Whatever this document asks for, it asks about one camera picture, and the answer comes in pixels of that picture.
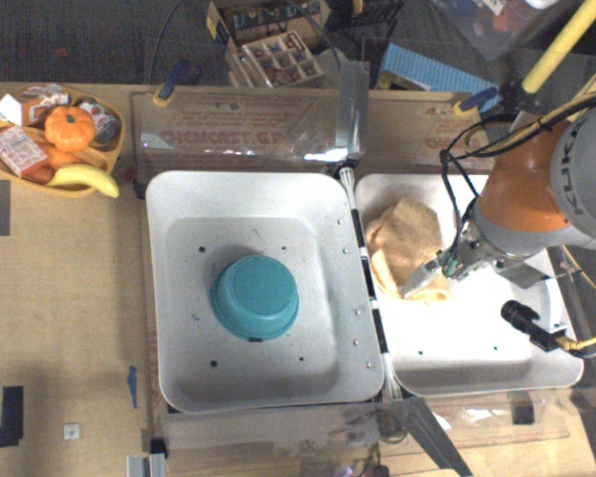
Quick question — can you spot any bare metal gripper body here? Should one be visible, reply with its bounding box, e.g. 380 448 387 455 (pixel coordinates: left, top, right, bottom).
434 230 509 282

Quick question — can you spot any tan cloth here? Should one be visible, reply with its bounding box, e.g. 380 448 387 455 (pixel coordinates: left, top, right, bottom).
364 197 454 303

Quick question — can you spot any thin black and white rod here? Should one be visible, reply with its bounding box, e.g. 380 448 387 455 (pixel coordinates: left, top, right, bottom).
338 165 404 402

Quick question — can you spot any white plastic tray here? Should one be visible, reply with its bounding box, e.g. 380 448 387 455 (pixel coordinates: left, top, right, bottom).
354 172 585 398
144 169 386 414

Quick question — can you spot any teal bowl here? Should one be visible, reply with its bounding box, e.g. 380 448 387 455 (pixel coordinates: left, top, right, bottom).
210 253 301 343

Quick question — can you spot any brown cardboard board red print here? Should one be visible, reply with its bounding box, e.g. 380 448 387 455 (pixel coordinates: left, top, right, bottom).
130 85 577 449

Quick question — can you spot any orange divided plate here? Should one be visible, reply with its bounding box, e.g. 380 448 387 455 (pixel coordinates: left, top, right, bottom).
0 82 127 199

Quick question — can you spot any yellow banana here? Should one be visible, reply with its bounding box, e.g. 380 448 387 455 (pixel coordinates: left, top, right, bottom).
45 163 121 200

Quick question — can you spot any small can with strawberry print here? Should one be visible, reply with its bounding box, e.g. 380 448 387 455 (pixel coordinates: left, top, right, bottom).
75 97 122 146

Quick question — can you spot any orange toy pumpkin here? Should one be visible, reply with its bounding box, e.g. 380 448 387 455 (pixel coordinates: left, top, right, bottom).
43 105 97 154

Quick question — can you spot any orange carrot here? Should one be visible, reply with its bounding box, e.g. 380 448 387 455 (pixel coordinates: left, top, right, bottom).
23 142 83 185

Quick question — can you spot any red and white carton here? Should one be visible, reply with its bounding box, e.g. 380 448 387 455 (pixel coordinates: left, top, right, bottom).
0 125 51 179

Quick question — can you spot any black cylinder on white bracket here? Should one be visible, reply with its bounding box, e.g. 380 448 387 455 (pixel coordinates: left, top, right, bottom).
499 271 570 353

